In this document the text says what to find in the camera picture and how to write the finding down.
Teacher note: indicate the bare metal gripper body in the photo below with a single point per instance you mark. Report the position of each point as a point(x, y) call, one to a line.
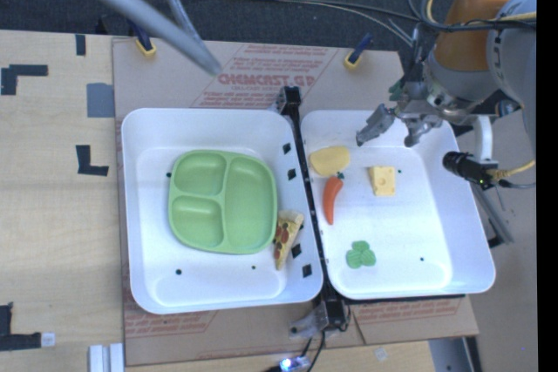
point(429, 104)

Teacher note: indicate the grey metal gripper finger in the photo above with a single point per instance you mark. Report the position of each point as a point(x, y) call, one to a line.
point(373, 126)
point(418, 130)

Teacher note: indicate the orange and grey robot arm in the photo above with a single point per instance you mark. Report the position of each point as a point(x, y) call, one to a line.
point(479, 8)

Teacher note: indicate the yellow cheese wedge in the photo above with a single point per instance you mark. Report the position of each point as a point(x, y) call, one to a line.
point(382, 180)

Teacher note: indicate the yellow potato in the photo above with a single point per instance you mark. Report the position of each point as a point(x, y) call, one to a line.
point(330, 160)

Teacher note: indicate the orange carrot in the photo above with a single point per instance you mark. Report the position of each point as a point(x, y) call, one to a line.
point(331, 198)

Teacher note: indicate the thin black rod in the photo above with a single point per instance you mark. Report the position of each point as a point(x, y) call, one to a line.
point(310, 196)

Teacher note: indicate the white plastic tray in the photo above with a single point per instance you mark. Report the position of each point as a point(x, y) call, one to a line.
point(414, 231)
point(152, 274)

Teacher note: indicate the green leaf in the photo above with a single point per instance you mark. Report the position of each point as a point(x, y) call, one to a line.
point(360, 255)

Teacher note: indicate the pizza slice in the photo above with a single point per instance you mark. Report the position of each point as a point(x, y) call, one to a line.
point(285, 237)

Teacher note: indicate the green divided plate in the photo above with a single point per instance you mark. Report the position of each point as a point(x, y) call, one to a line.
point(222, 201)

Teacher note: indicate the brown cardboard board red print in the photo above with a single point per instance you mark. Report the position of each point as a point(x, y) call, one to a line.
point(183, 78)

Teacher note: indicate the black cylinder on white bracket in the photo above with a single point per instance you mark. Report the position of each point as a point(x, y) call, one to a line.
point(473, 163)

